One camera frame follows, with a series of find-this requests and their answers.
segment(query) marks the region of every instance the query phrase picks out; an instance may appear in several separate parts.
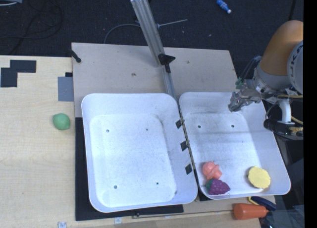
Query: yellow round object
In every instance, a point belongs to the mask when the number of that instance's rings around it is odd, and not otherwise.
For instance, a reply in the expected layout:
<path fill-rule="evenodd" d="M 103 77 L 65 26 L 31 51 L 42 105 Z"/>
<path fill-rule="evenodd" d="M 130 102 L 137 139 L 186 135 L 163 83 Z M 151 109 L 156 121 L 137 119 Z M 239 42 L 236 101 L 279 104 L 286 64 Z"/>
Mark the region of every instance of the yellow round object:
<path fill-rule="evenodd" d="M 257 166 L 254 166 L 249 170 L 248 179 L 250 183 L 257 188 L 268 188 L 271 184 L 271 177 L 268 172 Z"/>

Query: light wood surface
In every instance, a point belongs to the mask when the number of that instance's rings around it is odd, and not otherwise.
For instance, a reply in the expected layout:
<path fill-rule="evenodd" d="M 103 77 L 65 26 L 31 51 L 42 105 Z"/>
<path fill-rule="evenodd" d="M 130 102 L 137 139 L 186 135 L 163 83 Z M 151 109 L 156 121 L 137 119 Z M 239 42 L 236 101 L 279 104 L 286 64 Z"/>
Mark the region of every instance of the light wood surface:
<path fill-rule="evenodd" d="M 57 90 L 57 78 L 73 70 L 72 59 L 0 56 L 0 67 L 10 59 L 36 60 L 37 70 L 19 73 L 16 88 L 0 88 L 0 227 L 260 228 L 258 219 L 234 220 L 232 207 L 245 198 L 197 200 L 182 214 L 123 217 L 119 226 L 114 218 L 75 221 L 75 108 L 59 102 Z M 70 129 L 54 127 L 57 113 L 70 117 Z"/>

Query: white tray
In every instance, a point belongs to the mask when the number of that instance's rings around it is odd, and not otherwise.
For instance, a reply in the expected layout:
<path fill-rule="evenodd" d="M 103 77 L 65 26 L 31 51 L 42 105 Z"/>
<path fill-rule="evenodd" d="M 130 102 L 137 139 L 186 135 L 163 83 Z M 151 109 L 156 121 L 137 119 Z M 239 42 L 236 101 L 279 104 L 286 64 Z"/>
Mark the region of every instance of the white tray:
<path fill-rule="evenodd" d="M 290 190 L 290 179 L 274 134 L 265 129 L 262 103 L 230 112 L 231 92 L 188 92 L 180 97 L 180 108 L 195 162 L 199 189 L 210 199 L 283 195 Z M 202 166 L 214 161 L 222 172 L 221 180 L 231 188 L 222 195 L 209 195 Z M 271 185 L 253 187 L 248 170 L 258 166 L 268 171 Z"/>
<path fill-rule="evenodd" d="M 185 204 L 196 198 L 191 158 L 181 148 L 185 134 L 171 96 L 89 94 L 82 114 L 89 198 L 96 210 Z"/>

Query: tray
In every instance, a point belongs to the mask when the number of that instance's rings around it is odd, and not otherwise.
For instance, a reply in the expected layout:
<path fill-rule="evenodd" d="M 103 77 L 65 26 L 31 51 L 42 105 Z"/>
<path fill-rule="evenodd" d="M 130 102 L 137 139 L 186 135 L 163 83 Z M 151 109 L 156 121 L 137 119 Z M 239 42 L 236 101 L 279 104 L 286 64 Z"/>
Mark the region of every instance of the tray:
<path fill-rule="evenodd" d="M 192 202 L 198 192 L 176 101 L 164 93 L 82 101 L 89 199 L 104 213 Z"/>
<path fill-rule="evenodd" d="M 196 167 L 199 189 L 209 199 L 283 195 L 290 190 L 290 179 L 274 134 L 265 129 L 262 103 L 230 112 L 231 92 L 187 92 L 179 104 Z M 209 195 L 202 166 L 214 161 L 222 172 L 221 180 L 231 188 L 222 195 Z M 268 171 L 271 185 L 253 187 L 248 170 L 258 166 Z"/>

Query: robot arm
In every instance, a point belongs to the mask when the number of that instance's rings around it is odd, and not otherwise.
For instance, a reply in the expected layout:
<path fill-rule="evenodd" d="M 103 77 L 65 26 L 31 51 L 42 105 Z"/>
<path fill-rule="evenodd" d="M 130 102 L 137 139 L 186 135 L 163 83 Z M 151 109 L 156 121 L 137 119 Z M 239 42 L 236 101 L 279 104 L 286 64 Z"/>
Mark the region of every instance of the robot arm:
<path fill-rule="evenodd" d="M 293 100 L 303 97 L 303 39 L 303 22 L 292 20 L 281 25 L 263 56 L 247 65 L 244 75 L 255 67 L 252 79 L 242 76 L 236 82 L 239 91 L 232 93 L 229 110 L 236 112 L 261 100 L 279 105 L 281 120 L 266 119 L 265 128 L 288 138 L 303 137 L 303 127 L 295 127 L 290 108 Z"/>

